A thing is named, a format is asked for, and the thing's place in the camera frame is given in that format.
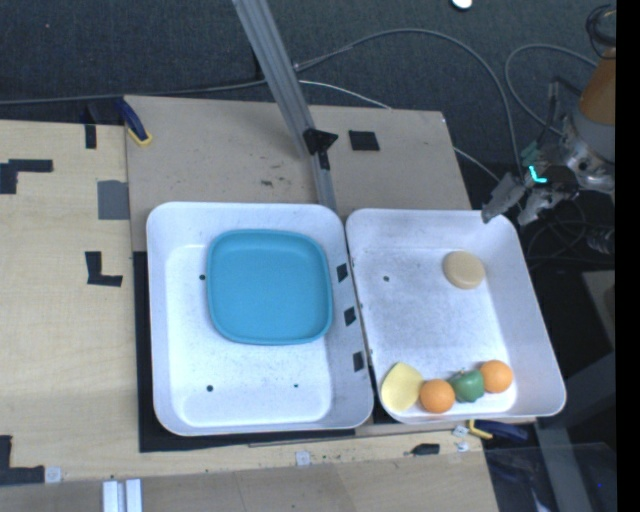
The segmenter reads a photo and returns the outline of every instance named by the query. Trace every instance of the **beige board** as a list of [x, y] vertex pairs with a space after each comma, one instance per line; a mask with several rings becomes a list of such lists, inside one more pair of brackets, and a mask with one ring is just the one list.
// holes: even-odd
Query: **beige board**
[[[12, 436], [11, 467], [59, 467], [71, 482], [288, 467], [301, 450], [336, 464], [403, 457], [420, 443], [457, 452], [448, 430], [388, 435], [368, 424], [353, 439], [139, 453], [130, 226], [100, 220], [97, 202], [98, 182], [127, 181], [125, 137], [98, 126], [89, 150], [81, 125], [0, 121], [0, 163], [54, 166], [20, 173], [17, 193], [0, 195], [0, 434]], [[102, 272], [122, 285], [88, 285], [85, 251], [102, 252]]]
[[[0, 488], [3, 511], [99, 512], [95, 482]], [[481, 452], [142, 480], [154, 512], [496, 512]]]
[[[132, 241], [146, 250], [149, 212], [168, 201], [314, 203], [308, 159], [298, 155], [275, 103], [128, 96], [152, 141], [127, 138]], [[440, 112], [309, 107], [328, 150], [338, 214], [359, 208], [468, 210]], [[349, 131], [374, 132], [380, 151], [354, 151]]]

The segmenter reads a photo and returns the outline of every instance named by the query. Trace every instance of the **black clamp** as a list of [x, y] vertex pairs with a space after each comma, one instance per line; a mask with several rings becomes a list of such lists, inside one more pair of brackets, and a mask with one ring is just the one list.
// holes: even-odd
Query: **black clamp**
[[307, 128], [302, 136], [304, 137], [309, 154], [318, 154], [320, 167], [325, 171], [331, 170], [327, 150], [338, 139], [338, 136], [335, 133], [323, 132], [315, 128]]

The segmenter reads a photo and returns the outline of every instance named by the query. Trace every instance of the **teal light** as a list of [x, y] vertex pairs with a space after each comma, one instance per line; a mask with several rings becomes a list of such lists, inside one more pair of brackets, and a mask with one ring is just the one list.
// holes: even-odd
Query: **teal light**
[[533, 165], [529, 166], [529, 174], [531, 174], [531, 179], [536, 183], [546, 183], [548, 181], [547, 178], [538, 176], [538, 173], [536, 172], [536, 168]]

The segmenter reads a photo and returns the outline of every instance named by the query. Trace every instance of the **yellow object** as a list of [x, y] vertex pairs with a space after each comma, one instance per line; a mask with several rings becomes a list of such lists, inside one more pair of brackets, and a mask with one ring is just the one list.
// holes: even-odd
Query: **yellow object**
[[398, 362], [387, 373], [380, 386], [382, 403], [392, 411], [402, 412], [416, 403], [424, 379], [418, 370]]
[[464, 290], [475, 288], [485, 277], [482, 262], [467, 251], [448, 253], [442, 262], [442, 269], [451, 284]]
[[493, 439], [493, 434], [490, 434], [489, 432], [485, 432], [484, 430], [480, 430], [479, 428], [475, 427], [475, 422], [476, 420], [469, 420], [469, 433], [473, 434], [476, 437], [479, 437], [480, 439]]
[[153, 140], [153, 137], [147, 131], [145, 131], [145, 133], [147, 134], [147, 138], [144, 140], [141, 140], [140, 137], [136, 135], [136, 132], [134, 132], [131, 128], [127, 130], [127, 133], [136, 142], [138, 146], [142, 146], [142, 147], [148, 146], [149, 144], [151, 144], [151, 141]]
[[509, 389], [513, 382], [513, 370], [504, 361], [492, 359], [480, 366], [484, 379], [484, 390], [489, 393], [502, 393]]
[[427, 412], [443, 413], [453, 407], [456, 393], [444, 379], [431, 379], [420, 388], [420, 403]]

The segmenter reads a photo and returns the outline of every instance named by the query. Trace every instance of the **toy fruit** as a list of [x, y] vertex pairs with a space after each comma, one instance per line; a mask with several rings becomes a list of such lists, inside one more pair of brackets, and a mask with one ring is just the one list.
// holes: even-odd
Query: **toy fruit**
[[484, 395], [484, 377], [480, 370], [460, 371], [449, 379], [458, 402], [475, 402]]
[[513, 371], [507, 363], [498, 359], [483, 363], [480, 373], [484, 378], [484, 390], [488, 393], [502, 393], [513, 382]]
[[420, 403], [427, 412], [447, 412], [455, 401], [456, 393], [444, 379], [427, 380], [420, 388]]
[[380, 386], [382, 403], [392, 411], [402, 412], [415, 404], [424, 379], [418, 370], [398, 362], [387, 373]]

